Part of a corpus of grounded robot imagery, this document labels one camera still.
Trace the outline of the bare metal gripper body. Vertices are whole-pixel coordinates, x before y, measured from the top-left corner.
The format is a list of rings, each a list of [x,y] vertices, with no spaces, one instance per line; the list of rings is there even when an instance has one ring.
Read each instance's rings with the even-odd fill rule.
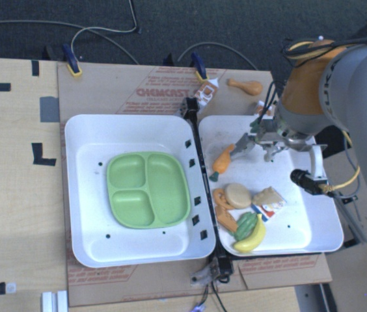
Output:
[[[261,146],[280,146],[296,151],[309,151],[314,145],[310,135],[301,133],[289,127],[284,120],[262,120],[254,141]]]

